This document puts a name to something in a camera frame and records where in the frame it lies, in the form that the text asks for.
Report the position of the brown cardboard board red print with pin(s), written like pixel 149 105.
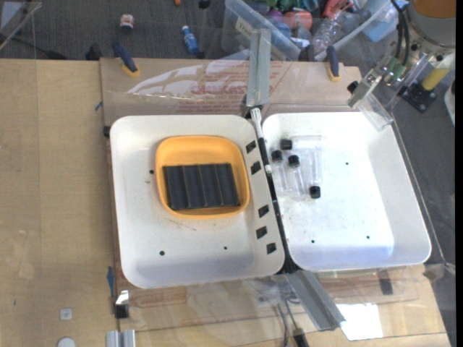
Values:
pixel 224 81

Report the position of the clear plastic storage bin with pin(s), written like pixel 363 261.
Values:
pixel 253 20

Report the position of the dull grey metal gripper finger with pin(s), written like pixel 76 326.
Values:
pixel 366 87

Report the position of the black ribbed rectangular rack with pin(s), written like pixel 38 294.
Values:
pixel 200 186

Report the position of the orange red can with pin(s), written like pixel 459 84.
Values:
pixel 298 19

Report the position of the thin black and white rod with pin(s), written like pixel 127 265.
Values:
pixel 267 161

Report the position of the clear plastic bottle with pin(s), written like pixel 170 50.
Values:
pixel 325 34

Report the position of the white plastic tray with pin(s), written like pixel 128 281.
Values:
pixel 202 240
pixel 354 212

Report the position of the orange rectangular bowl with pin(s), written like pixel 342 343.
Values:
pixel 200 149

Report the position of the blue bottle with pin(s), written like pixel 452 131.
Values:
pixel 190 40

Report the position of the clear vial with black cap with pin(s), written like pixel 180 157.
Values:
pixel 293 161
pixel 276 156
pixel 315 192
pixel 286 144

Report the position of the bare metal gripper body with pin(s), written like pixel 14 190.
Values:
pixel 419 54

